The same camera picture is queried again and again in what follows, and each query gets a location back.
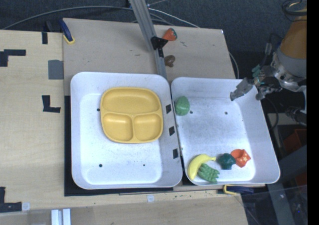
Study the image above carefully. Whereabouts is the light green toy cabbage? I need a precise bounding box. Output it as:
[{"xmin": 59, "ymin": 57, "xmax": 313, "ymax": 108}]
[{"xmin": 173, "ymin": 96, "xmax": 191, "ymax": 116}]

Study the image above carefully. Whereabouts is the white plastic tray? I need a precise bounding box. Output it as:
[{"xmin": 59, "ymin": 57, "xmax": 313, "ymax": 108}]
[
  {"xmin": 70, "ymin": 71, "xmax": 183, "ymax": 191},
  {"xmin": 170, "ymin": 77, "xmax": 281, "ymax": 187}
]

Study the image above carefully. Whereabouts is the green toy bean bunch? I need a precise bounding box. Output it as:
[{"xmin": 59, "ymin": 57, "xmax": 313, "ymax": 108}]
[{"xmin": 197, "ymin": 163, "xmax": 221, "ymax": 185}]

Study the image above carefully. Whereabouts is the brown cardboard board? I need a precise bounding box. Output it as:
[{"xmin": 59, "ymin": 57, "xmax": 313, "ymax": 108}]
[{"xmin": 62, "ymin": 17, "xmax": 266, "ymax": 193}]

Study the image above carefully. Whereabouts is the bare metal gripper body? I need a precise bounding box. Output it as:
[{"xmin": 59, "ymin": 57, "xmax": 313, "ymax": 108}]
[{"xmin": 253, "ymin": 54, "xmax": 307, "ymax": 95}]

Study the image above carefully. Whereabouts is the brown toy biscuit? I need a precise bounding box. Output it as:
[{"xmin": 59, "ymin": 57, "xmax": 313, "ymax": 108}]
[{"xmin": 163, "ymin": 54, "xmax": 176, "ymax": 69}]

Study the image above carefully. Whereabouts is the yellow divided plate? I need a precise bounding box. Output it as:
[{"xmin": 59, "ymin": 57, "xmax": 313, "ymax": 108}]
[{"xmin": 99, "ymin": 86, "xmax": 164, "ymax": 144}]

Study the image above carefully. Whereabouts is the dark green broccoli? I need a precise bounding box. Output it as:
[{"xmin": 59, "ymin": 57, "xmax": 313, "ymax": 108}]
[{"xmin": 218, "ymin": 153, "xmax": 237, "ymax": 170}]

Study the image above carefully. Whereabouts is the yellow banana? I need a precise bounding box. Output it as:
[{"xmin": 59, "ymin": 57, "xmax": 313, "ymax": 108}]
[{"xmin": 187, "ymin": 153, "xmax": 217, "ymax": 181}]

